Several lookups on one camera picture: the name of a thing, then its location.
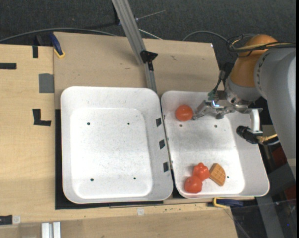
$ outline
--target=gray tape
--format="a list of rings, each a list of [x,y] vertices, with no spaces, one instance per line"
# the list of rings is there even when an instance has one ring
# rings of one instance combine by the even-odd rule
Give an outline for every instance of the gray tape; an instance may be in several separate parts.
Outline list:
[[[54,76],[48,73],[39,74],[39,93],[54,93]]]

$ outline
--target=white tray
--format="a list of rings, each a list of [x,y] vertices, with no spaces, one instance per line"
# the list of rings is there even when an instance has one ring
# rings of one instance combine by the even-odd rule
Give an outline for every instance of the white tray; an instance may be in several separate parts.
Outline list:
[[[61,96],[63,190],[74,203],[164,200],[173,190],[158,95],[70,87]]]
[[[238,126],[250,126],[248,114],[234,112],[220,120],[214,115],[187,122],[176,119],[178,106],[187,104],[195,109],[205,99],[207,93],[204,92],[169,91],[162,95],[164,124],[178,192],[185,198],[265,195],[269,181],[258,145],[236,134]],[[218,186],[208,178],[200,193],[187,193],[184,182],[199,162],[208,168],[219,163],[226,172],[225,184]]]

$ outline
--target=wooden table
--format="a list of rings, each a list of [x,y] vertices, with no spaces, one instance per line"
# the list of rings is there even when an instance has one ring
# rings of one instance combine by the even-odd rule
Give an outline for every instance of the wooden table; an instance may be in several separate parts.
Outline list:
[[[66,52],[62,59],[52,47],[38,47],[34,58],[32,46],[0,44],[0,63],[17,64],[16,70],[0,70],[0,215],[18,215],[22,221],[0,227],[0,235],[19,237],[27,228],[24,223],[37,230],[35,223],[62,221],[65,237],[79,237],[78,232],[85,233],[81,237],[137,237],[137,232],[144,237],[237,237],[229,208],[208,207],[209,200],[170,198],[163,205],[55,210],[55,109],[62,90],[71,85],[146,87],[127,38],[55,35]],[[218,66],[211,44],[144,42],[159,54],[154,70],[160,96],[168,90],[210,91],[215,86]],[[41,74],[54,75],[55,93],[39,91]],[[41,120],[51,125],[34,125],[33,109],[40,109]],[[137,215],[139,207],[144,216]]]

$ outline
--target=toy tomato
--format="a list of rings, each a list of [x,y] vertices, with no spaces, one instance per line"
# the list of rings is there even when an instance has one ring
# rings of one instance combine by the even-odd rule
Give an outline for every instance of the toy tomato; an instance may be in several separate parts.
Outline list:
[[[175,116],[179,121],[189,121],[193,117],[193,110],[188,105],[181,105],[177,107]]]
[[[206,180],[210,177],[210,172],[207,166],[205,166],[202,162],[198,165],[194,166],[192,174],[201,179],[201,181]]]
[[[202,190],[202,181],[197,176],[188,177],[184,183],[184,190],[189,193],[199,193]]]

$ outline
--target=brown waffle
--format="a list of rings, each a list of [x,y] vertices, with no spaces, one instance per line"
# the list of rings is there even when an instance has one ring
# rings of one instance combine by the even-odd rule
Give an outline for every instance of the brown waffle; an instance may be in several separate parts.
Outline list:
[[[223,186],[225,182],[225,171],[218,163],[214,163],[210,168],[210,178],[219,186]]]

